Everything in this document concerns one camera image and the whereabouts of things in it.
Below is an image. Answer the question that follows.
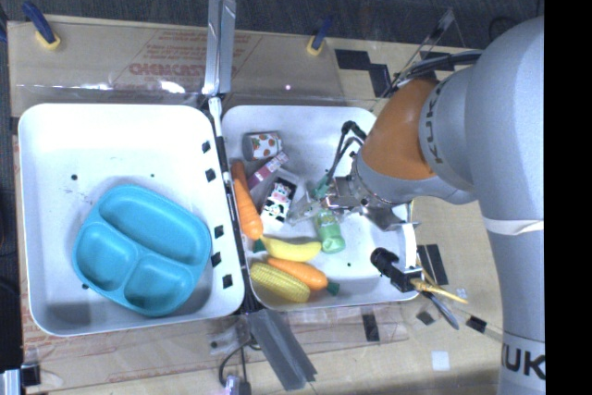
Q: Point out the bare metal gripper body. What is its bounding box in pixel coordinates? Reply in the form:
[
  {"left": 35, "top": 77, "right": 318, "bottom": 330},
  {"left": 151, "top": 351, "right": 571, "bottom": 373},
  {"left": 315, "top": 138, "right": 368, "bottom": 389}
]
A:
[{"left": 325, "top": 174, "right": 421, "bottom": 232}]

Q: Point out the cow print carton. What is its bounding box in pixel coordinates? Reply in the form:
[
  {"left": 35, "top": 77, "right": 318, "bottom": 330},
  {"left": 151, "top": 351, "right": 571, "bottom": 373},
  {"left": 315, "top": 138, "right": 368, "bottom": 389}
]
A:
[{"left": 259, "top": 180, "right": 298, "bottom": 225}]

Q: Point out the green bottle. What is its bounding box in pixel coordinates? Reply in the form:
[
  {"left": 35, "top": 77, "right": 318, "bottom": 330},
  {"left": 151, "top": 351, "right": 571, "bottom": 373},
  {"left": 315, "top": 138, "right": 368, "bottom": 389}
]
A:
[{"left": 314, "top": 208, "right": 347, "bottom": 255}]

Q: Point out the yellow banana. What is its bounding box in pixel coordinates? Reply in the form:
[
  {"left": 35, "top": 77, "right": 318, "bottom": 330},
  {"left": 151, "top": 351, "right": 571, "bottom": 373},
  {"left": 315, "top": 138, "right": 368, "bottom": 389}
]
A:
[{"left": 260, "top": 235, "right": 323, "bottom": 264}]

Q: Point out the orange carrot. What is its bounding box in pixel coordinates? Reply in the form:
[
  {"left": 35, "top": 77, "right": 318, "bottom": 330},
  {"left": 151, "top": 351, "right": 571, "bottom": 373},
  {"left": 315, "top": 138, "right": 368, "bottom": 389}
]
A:
[
  {"left": 230, "top": 160, "right": 268, "bottom": 253},
  {"left": 266, "top": 256, "right": 341, "bottom": 297}
]

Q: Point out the white plastic tray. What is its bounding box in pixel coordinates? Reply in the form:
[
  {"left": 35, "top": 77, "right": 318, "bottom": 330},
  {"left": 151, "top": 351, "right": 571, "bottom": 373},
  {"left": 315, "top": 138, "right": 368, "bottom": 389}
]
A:
[
  {"left": 220, "top": 105, "right": 423, "bottom": 313},
  {"left": 17, "top": 102, "right": 246, "bottom": 338}
]

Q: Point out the white can with orange print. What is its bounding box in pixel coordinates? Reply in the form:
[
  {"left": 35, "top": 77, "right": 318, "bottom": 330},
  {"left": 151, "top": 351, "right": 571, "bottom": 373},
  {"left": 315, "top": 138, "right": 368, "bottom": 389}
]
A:
[{"left": 241, "top": 131, "right": 284, "bottom": 162}]

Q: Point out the yellow corn cob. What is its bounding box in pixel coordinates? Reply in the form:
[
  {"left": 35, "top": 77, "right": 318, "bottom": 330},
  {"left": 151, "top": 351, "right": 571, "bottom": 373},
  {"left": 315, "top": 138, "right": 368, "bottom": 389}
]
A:
[{"left": 249, "top": 261, "right": 312, "bottom": 304}]

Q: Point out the blue divided plate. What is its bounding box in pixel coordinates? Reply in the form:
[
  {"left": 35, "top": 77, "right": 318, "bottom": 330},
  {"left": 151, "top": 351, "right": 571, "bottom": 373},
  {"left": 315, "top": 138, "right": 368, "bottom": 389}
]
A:
[{"left": 71, "top": 184, "right": 214, "bottom": 318}]

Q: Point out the brown cardboard board red print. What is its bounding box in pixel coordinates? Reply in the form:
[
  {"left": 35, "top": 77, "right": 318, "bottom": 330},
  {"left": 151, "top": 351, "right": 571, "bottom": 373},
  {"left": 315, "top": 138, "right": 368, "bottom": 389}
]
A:
[{"left": 6, "top": 13, "right": 506, "bottom": 395}]

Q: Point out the black cylinder on white bracket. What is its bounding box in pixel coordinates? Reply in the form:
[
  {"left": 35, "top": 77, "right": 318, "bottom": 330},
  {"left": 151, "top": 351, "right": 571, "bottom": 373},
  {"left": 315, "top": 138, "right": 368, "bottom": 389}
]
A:
[{"left": 369, "top": 220, "right": 425, "bottom": 294}]

